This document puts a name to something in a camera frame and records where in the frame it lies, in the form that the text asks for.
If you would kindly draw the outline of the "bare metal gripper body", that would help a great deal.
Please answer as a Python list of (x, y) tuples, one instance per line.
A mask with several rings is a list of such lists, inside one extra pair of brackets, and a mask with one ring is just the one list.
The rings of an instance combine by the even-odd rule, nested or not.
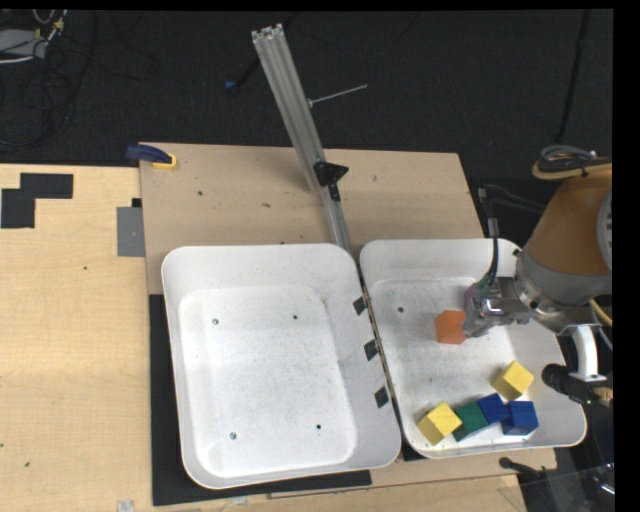
[(555, 334), (570, 334), (578, 326), (596, 325), (596, 314), (589, 306), (564, 308), (521, 297), (516, 289), (518, 282), (513, 277), (483, 278), (479, 283), (488, 287), (482, 316), (500, 316), (500, 324), (496, 326), (524, 325), (534, 321)]

